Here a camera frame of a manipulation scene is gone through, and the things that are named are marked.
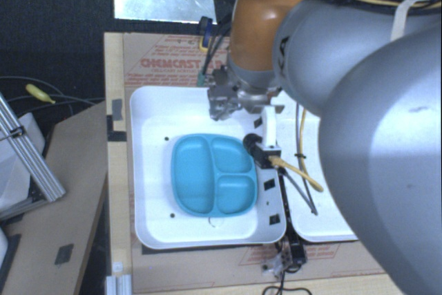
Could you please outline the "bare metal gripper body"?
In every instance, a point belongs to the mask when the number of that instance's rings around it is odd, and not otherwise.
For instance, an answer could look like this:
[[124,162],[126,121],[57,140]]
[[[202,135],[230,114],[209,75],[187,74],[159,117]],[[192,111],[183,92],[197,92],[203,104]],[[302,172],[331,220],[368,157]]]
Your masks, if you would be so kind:
[[229,119],[234,112],[241,110],[260,114],[281,91],[270,70],[222,66],[212,72],[209,81],[209,115],[218,121]]

